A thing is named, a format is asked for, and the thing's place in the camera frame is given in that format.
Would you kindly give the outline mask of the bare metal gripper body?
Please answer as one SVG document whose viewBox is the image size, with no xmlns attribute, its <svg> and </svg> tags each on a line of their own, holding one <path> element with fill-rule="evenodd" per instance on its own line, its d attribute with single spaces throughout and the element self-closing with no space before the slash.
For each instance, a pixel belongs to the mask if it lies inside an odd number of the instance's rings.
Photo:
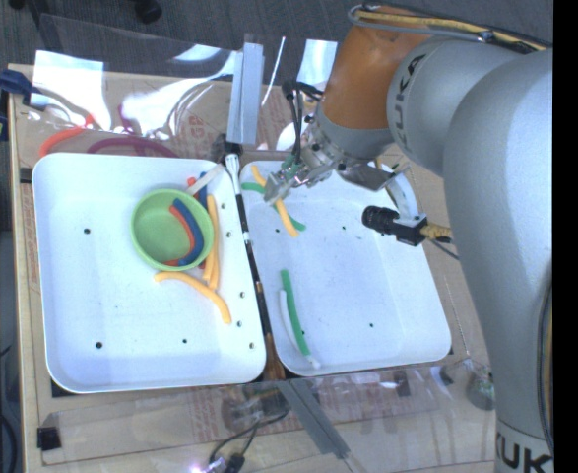
<svg viewBox="0 0 578 473">
<path fill-rule="evenodd" d="M 326 180 L 337 168 L 339 161 L 330 154 L 323 142 L 302 134 L 292 145 L 289 156 L 279 170 L 280 184 L 286 186 L 314 186 Z"/>
</svg>

